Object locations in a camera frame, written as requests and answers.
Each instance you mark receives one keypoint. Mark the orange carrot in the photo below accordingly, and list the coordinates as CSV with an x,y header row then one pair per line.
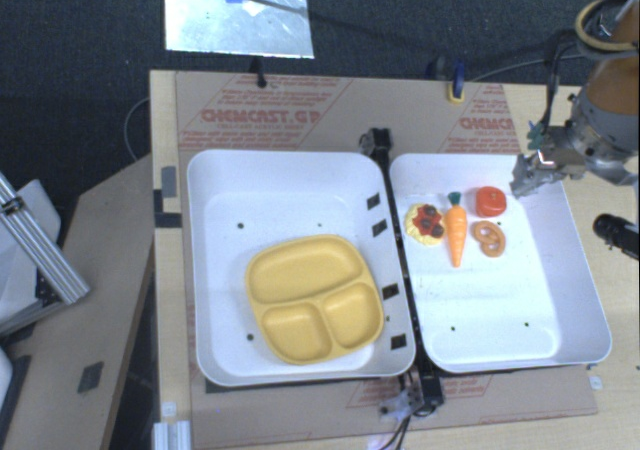
x,y
456,233

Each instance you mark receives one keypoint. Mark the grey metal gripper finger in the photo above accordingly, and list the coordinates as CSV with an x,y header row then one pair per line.
x,y
539,178
521,177

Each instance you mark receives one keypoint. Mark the white plastic tray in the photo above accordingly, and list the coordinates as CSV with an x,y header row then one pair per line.
x,y
280,218
500,308

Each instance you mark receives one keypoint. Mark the yellow toy spaghetti with meatballs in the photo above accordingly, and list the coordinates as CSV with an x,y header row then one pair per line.
x,y
425,225

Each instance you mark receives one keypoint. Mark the brown pretzel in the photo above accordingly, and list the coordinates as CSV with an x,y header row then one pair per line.
x,y
492,240

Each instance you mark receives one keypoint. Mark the red toy tomato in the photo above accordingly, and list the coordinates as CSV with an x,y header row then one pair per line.
x,y
490,202

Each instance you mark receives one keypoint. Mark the thin black rod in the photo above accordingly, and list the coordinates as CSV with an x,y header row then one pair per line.
x,y
402,258

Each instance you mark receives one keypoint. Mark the brown cardboard board red print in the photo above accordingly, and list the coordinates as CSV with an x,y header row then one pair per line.
x,y
300,108

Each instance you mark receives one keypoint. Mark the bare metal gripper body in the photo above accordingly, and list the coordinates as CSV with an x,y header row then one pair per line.
x,y
562,160

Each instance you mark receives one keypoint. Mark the yellow divided plate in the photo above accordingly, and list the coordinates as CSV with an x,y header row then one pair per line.
x,y
310,298

